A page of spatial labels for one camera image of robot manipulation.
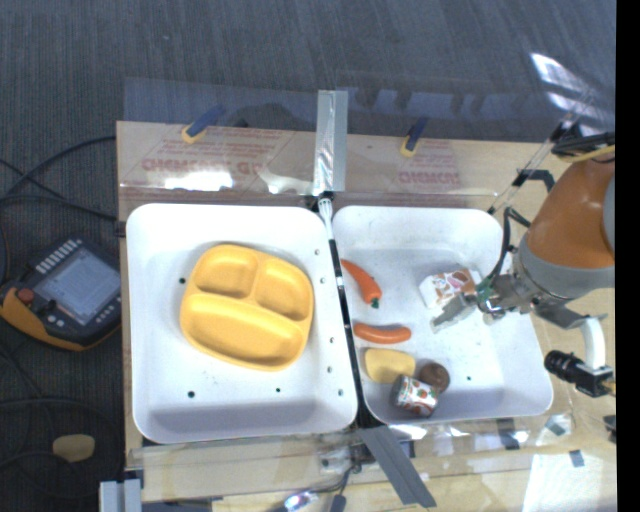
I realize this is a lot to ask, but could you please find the white plastic tray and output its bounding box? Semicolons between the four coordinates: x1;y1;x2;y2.
124;201;360;446
330;204;556;427

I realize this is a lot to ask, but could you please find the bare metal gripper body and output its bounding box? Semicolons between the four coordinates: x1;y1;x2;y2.
474;272;546;322

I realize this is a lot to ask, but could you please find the black cylinder on white bracket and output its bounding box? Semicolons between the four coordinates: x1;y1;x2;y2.
542;312;616;399

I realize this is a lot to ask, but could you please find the pale yellow bread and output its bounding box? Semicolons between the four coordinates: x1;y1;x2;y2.
51;433;97;463

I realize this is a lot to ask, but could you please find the yellow divided plate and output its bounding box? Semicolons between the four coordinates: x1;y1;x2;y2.
178;242;316;373

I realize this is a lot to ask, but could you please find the orange carrot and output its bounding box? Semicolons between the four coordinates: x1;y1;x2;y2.
340;258;384;310

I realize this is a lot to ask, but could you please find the orange sausage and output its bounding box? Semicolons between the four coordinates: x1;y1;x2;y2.
352;321;413;346

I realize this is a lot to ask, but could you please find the brown doughnut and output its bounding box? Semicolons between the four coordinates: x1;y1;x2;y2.
417;361;452;394

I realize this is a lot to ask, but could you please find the white can with red print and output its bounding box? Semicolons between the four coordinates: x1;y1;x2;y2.
389;374;441;418

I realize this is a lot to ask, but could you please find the white and brown carton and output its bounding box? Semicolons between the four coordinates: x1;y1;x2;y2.
418;266;483;309

